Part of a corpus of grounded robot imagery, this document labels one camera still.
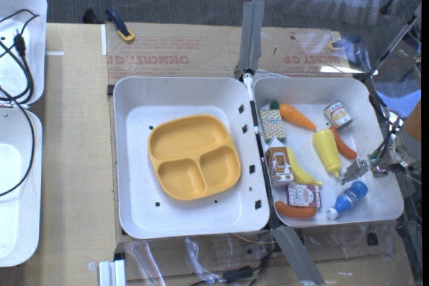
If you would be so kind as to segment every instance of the blue bottle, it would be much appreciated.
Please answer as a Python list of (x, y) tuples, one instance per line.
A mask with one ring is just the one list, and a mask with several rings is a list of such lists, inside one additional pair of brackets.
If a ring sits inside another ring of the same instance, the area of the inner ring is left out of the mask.
[(350, 210), (367, 193), (368, 187), (362, 181), (356, 180), (336, 198), (334, 207), (326, 212), (327, 217), (337, 219), (340, 212)]

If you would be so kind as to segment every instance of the can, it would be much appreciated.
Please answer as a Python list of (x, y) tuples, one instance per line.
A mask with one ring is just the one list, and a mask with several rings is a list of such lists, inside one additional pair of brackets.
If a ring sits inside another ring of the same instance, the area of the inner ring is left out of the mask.
[(339, 100), (325, 107), (324, 113), (337, 129), (342, 129), (353, 122), (350, 114)]

